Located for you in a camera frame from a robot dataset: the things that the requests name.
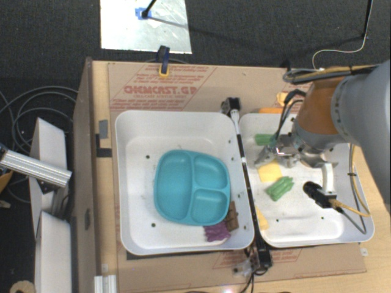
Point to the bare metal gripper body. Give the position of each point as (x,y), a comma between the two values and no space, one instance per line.
(290,146)

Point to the yellow cheese slice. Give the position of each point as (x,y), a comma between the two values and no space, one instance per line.
(270,172)

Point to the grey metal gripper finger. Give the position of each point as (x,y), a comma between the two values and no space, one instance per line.
(263,157)
(289,161)

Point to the purple grapes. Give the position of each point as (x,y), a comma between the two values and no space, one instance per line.
(216,232)

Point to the brown cardboard board red print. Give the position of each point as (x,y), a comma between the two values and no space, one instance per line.
(171,87)

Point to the white plastic tray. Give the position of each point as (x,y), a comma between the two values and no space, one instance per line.
(137,151)
(305,221)

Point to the small yellow toy piece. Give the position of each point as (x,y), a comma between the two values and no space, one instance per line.
(281,99)

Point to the yellow wedge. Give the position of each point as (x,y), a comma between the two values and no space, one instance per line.
(261,220)

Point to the brown chocolate biscuit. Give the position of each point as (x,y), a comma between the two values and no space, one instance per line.
(232,217)

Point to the blue divided plate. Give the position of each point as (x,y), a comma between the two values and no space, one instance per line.
(180,188)

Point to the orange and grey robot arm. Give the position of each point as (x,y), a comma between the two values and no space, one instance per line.
(360,108)

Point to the black cylinder on white bracket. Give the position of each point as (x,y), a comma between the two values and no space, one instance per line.
(317,194)

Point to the green ridged bean pod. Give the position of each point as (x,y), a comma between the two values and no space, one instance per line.
(263,139)
(279,188)

